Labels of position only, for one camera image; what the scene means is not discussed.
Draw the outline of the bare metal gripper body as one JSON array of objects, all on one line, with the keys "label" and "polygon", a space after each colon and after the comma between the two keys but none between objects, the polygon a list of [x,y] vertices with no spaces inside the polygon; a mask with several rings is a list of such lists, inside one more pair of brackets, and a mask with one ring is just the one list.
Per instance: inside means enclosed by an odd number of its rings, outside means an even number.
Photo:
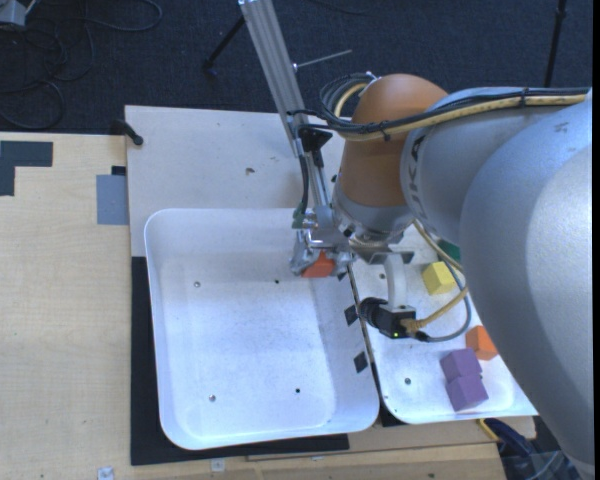
[{"label": "bare metal gripper body", "polygon": [[382,264],[393,253],[392,244],[402,240],[408,227],[406,206],[317,206],[307,212],[299,229],[299,243],[333,260],[333,254],[349,251],[354,260]]}]

